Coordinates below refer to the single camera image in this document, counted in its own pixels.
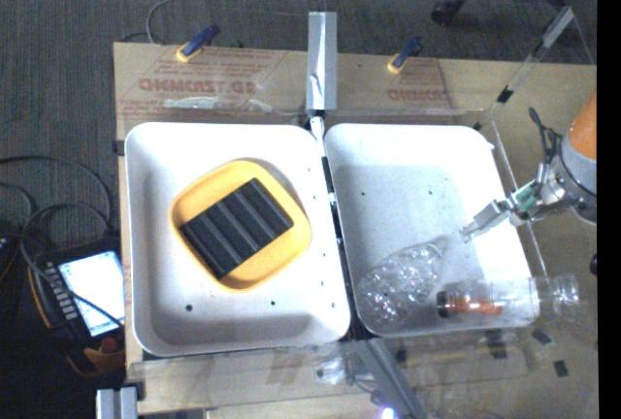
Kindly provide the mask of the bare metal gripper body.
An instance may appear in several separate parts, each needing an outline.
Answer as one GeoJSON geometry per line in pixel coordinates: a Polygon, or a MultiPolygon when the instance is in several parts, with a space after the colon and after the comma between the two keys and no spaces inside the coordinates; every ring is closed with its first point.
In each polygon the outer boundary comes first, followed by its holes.
{"type": "Polygon", "coordinates": [[[514,226],[537,222],[571,210],[580,220],[597,224],[597,164],[540,165],[538,175],[508,197],[514,226]]]}

